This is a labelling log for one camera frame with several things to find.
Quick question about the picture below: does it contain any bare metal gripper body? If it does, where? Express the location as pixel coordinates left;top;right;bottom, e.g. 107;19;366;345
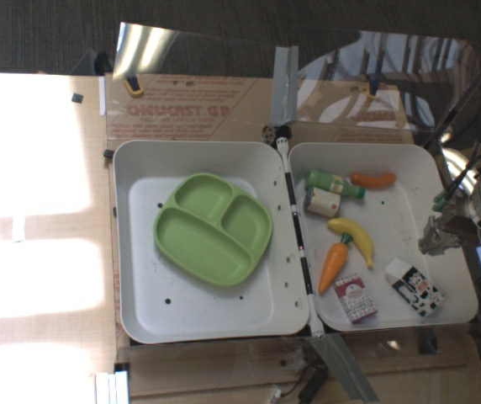
437;203;481;253

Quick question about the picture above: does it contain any white plastic tray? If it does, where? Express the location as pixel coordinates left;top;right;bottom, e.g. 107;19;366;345
112;139;311;345
287;141;480;333

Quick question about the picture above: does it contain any black and white cow carton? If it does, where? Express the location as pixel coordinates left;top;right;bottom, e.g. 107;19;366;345
384;257;445;319

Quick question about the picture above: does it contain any yellow banana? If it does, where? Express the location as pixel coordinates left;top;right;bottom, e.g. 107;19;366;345
326;216;375;269

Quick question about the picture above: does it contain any orange sausage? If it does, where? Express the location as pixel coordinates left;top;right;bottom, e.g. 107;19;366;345
349;171;397;190

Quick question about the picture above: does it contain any pink and white carton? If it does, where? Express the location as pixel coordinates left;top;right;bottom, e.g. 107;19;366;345
333;273;379;324

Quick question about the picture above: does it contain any orange carrot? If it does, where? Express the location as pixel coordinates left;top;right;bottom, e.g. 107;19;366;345
317;232;355;295

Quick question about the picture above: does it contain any small white and yellow can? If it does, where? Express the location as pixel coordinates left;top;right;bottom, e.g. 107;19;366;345
303;186;342;219

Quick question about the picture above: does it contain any green plastic bottle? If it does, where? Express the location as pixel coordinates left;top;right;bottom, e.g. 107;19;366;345
304;167;367;201

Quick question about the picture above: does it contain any thin black and white rod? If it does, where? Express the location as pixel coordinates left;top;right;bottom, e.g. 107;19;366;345
274;136;325;338

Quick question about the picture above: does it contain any green divided plate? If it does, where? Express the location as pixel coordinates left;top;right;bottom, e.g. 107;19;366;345
152;172;274;288

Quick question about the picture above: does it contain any brown cardboard board red print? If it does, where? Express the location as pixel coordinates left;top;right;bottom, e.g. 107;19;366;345
104;72;481;398

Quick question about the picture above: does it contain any black block with thin wires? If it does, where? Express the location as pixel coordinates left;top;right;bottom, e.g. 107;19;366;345
298;365;330;404
261;124;294;147

